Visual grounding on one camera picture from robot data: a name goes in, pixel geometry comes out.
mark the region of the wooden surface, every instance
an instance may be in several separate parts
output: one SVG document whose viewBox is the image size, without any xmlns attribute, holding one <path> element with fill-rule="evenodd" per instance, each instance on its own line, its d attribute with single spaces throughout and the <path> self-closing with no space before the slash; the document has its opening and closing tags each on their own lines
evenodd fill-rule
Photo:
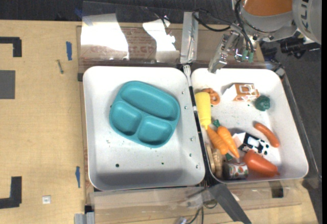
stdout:
<svg viewBox="0 0 327 224">
<path fill-rule="evenodd" d="M 22 203 L 19 208 L 0 209 L 0 223 L 74 223 L 74 214 L 84 211 L 76 36 L 80 25 L 0 20 L 0 36 L 22 39 L 22 58 L 12 57 L 11 44 L 0 44 L 0 70 L 16 71 L 15 99 L 0 100 L 0 198 L 9 197 L 11 177 L 22 176 Z M 66 41 L 72 43 L 71 61 L 67 59 Z M 75 176 L 77 166 L 80 188 Z M 296 186 L 296 205 L 246 210 L 252 223 L 317 223 L 307 190 L 300 183 Z M 42 203 L 44 195 L 51 196 L 50 204 Z M 226 213 L 209 213 L 204 218 L 206 224 L 231 222 Z"/>
</svg>

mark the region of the toy pretzel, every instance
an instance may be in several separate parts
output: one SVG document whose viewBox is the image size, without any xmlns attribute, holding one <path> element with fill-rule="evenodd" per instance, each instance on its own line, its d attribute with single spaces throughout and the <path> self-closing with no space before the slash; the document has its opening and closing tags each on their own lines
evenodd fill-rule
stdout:
<svg viewBox="0 0 327 224">
<path fill-rule="evenodd" d="M 220 102 L 220 97 L 217 92 L 215 92 L 212 88 L 205 88 L 201 90 L 202 92 L 208 92 L 210 95 L 210 103 L 212 105 L 217 105 Z"/>
</svg>

